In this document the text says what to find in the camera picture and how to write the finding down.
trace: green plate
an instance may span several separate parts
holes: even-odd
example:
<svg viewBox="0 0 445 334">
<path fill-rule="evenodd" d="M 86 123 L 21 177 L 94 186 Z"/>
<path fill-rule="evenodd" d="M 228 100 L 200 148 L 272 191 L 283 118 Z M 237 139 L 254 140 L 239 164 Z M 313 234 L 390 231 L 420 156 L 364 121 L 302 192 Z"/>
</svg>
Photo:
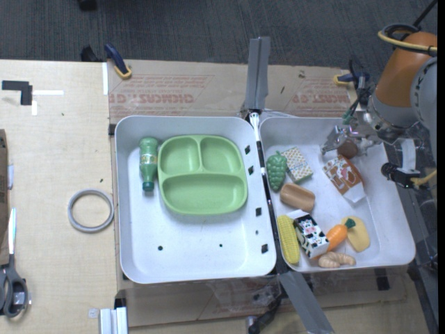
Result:
<svg viewBox="0 0 445 334">
<path fill-rule="evenodd" d="M 221 136 L 169 138 L 159 150 L 158 179 L 164 203 L 184 215 L 235 212 L 248 196 L 241 153 Z"/>
</svg>

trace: chair wheel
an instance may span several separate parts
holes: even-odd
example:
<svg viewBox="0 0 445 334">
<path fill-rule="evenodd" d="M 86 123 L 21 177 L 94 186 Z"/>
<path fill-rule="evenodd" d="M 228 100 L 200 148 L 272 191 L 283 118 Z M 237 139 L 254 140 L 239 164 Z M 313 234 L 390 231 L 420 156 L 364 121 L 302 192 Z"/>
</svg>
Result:
<svg viewBox="0 0 445 334">
<path fill-rule="evenodd" d="M 77 0 L 79 7 L 84 11 L 96 10 L 97 3 L 96 0 Z"/>
</svg>

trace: bottle label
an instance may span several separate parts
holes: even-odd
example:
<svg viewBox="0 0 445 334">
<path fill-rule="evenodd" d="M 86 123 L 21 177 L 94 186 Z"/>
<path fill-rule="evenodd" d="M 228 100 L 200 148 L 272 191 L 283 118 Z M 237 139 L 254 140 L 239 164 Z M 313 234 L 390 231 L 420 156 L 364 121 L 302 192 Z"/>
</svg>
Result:
<svg viewBox="0 0 445 334">
<path fill-rule="evenodd" d="M 158 163 L 158 156 L 155 154 L 142 154 L 140 156 L 140 163 L 141 164 L 157 164 Z"/>
</svg>

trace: scissors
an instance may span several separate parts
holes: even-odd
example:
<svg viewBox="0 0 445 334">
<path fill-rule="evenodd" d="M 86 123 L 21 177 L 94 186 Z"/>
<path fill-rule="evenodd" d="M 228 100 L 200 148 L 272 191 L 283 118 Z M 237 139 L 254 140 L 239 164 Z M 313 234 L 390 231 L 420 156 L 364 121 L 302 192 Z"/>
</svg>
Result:
<svg viewBox="0 0 445 334">
<path fill-rule="evenodd" d="M 8 224 L 9 263 L 0 266 L 0 314 L 9 318 L 16 317 L 26 309 L 28 288 L 22 277 L 15 270 L 15 208 L 11 209 Z"/>
</svg>

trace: toy food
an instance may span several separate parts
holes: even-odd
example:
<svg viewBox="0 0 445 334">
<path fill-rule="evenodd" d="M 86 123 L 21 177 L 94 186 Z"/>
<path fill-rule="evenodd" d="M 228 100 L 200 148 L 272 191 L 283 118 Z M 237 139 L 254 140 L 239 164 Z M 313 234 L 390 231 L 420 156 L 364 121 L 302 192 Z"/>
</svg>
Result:
<svg viewBox="0 0 445 334">
<path fill-rule="evenodd" d="M 291 207 L 309 213 L 314 208 L 315 194 L 298 184 L 286 183 L 281 188 L 280 200 Z"/>
<path fill-rule="evenodd" d="M 284 151 L 282 156 L 285 156 L 287 159 L 287 173 L 292 182 L 299 183 L 312 176 L 312 169 L 298 148 Z"/>
<path fill-rule="evenodd" d="M 341 220 L 341 223 L 344 224 L 349 218 L 354 220 L 355 226 L 348 230 L 348 241 L 354 250 L 360 253 L 363 250 L 366 250 L 371 243 L 368 230 L 366 230 L 363 220 L 356 216 L 346 216 Z"/>
<path fill-rule="evenodd" d="M 297 264 L 300 261 L 300 246 L 293 227 L 293 219 L 287 215 L 280 215 L 277 217 L 277 225 L 284 258 L 289 264 Z"/>
<path fill-rule="evenodd" d="M 318 224 L 309 214 L 293 221 L 297 238 L 308 258 L 317 257 L 327 252 L 329 242 Z"/>
<path fill-rule="evenodd" d="M 266 162 L 267 178 L 269 185 L 274 191 L 279 191 L 286 177 L 287 158 L 277 151 L 269 156 Z"/>
<path fill-rule="evenodd" d="M 324 255 L 321 255 L 318 259 L 319 267 L 324 267 L 327 269 L 335 269 L 340 267 L 342 264 L 349 264 L 350 266 L 355 265 L 355 258 L 353 256 L 347 255 L 345 253 L 333 253 L 330 251 Z"/>
<path fill-rule="evenodd" d="M 359 148 L 353 141 L 346 140 L 337 148 L 337 154 L 342 154 L 347 159 L 352 159 L 359 153 Z"/>
<path fill-rule="evenodd" d="M 360 172 L 343 155 L 339 154 L 338 157 L 328 161 L 323 166 L 323 172 L 335 185 L 340 194 L 353 203 L 366 196 Z"/>
<path fill-rule="evenodd" d="M 344 224 L 337 224 L 326 233 L 329 246 L 327 251 L 331 251 L 348 237 L 348 230 L 355 226 L 354 220 L 348 218 Z"/>
<path fill-rule="evenodd" d="M 142 189 L 153 191 L 154 179 L 158 170 L 158 141 L 152 137 L 144 137 L 139 141 L 139 169 L 142 175 Z"/>
</svg>

